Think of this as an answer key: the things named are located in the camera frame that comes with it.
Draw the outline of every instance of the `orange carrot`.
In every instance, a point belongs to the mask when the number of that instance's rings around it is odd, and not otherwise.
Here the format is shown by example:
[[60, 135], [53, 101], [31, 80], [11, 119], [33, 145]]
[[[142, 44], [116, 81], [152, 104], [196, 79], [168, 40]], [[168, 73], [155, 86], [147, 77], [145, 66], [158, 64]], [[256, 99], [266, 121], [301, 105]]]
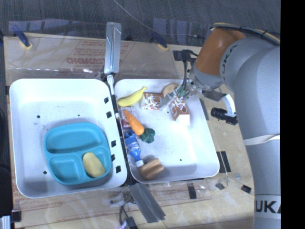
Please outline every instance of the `orange carrot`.
[[124, 109], [124, 114], [134, 133], [142, 135], [144, 133], [144, 126], [128, 110]]

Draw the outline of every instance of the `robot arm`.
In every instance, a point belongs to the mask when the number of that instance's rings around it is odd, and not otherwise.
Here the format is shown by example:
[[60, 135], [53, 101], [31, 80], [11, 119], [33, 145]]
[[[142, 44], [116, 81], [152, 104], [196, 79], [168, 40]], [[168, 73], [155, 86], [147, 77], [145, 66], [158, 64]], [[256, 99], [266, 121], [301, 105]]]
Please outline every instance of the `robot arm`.
[[228, 98], [226, 106], [236, 108], [252, 169], [254, 229], [280, 229], [280, 43], [264, 31], [258, 32], [260, 38], [246, 37], [236, 27], [228, 25], [235, 30], [227, 31], [222, 25], [213, 27], [193, 61], [183, 96], [200, 92], [224, 100], [225, 95], [215, 91], [222, 84], [234, 92], [234, 103]]

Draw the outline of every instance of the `white bottle cap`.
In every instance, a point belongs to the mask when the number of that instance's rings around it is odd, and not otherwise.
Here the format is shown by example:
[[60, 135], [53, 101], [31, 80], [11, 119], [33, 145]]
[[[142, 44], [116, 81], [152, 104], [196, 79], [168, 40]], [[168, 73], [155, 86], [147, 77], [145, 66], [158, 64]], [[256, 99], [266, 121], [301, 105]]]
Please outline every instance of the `white bottle cap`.
[[135, 162], [135, 166], [137, 166], [137, 167], [141, 167], [141, 166], [143, 166], [144, 165], [144, 162], [143, 162], [143, 160], [138, 160], [137, 162]]

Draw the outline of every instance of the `blue dish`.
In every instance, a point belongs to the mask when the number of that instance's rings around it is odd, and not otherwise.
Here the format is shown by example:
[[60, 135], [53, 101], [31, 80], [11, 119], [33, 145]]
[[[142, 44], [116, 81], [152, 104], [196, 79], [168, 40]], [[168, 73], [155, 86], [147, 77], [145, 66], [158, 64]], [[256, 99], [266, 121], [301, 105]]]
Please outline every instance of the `blue dish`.
[[[106, 176], [112, 166], [111, 153], [104, 132], [92, 123], [61, 125], [49, 130], [44, 138], [44, 151], [54, 179], [64, 185], [77, 185]], [[82, 157], [93, 152], [106, 172], [90, 177]]]

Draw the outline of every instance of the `gray carpet floor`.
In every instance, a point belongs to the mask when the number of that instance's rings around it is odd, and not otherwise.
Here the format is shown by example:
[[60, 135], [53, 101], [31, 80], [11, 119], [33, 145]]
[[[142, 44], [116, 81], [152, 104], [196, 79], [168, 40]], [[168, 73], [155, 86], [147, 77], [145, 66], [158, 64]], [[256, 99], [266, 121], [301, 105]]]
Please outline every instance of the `gray carpet floor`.
[[[106, 23], [122, 24], [122, 39], [149, 42], [157, 31], [169, 44], [201, 46], [214, 22], [281, 32], [281, 0], [0, 0], [0, 29], [105, 38]], [[11, 205], [3, 47], [0, 47], [0, 217]]]

